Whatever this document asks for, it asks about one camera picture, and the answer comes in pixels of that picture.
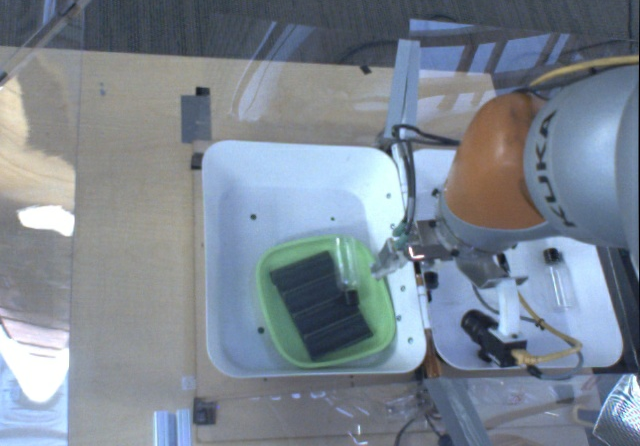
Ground green plastic bowl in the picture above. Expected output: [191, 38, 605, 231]
[255, 235, 398, 370]

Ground black cylinder on white bracket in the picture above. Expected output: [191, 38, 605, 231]
[460, 277, 529, 368]

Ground clear plastic bottle black cap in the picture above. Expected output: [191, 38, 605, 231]
[543, 247, 580, 314]
[335, 235, 375, 306]

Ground white plastic tray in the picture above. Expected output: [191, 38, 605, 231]
[412, 147, 626, 371]
[201, 139, 428, 380]

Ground black ribbed block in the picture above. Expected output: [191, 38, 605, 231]
[269, 250, 376, 363]

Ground thin black and white rod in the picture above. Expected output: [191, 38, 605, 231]
[391, 141, 433, 378]

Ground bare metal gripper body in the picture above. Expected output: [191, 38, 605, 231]
[410, 219, 459, 265]

